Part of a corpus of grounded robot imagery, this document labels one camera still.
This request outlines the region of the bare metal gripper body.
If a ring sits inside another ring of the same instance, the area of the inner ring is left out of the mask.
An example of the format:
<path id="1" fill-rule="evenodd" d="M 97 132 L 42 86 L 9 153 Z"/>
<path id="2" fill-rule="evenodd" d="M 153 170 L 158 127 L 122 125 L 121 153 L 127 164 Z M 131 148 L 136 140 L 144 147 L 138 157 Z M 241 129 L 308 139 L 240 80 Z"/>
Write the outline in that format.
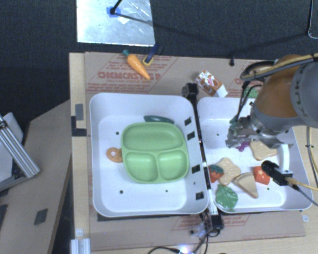
<path id="1" fill-rule="evenodd" d="M 244 140 L 261 141 L 269 148 L 283 144 L 277 137 L 279 132 L 266 128 L 254 116 L 235 116 L 229 123 L 228 134 L 237 136 L 237 144 L 234 147 L 237 147 L 238 143 Z"/>

